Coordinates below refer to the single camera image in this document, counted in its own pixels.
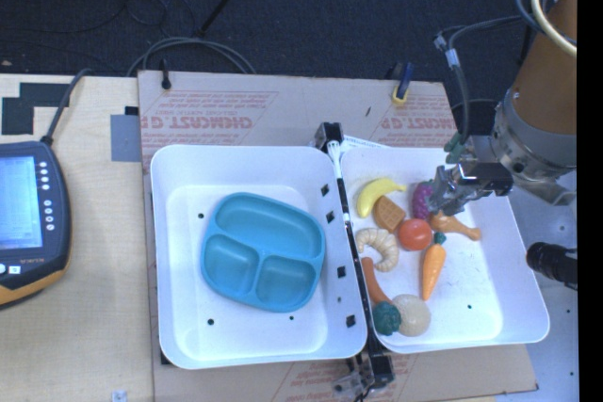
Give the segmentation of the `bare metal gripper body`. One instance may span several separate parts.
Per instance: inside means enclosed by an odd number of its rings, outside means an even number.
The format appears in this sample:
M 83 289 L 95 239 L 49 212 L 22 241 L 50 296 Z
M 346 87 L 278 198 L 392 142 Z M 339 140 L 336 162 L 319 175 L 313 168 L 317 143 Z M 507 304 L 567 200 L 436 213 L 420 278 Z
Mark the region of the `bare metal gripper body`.
M 480 160 L 474 147 L 457 132 L 447 143 L 447 198 L 477 200 L 491 194 L 505 196 L 513 176 L 498 161 Z

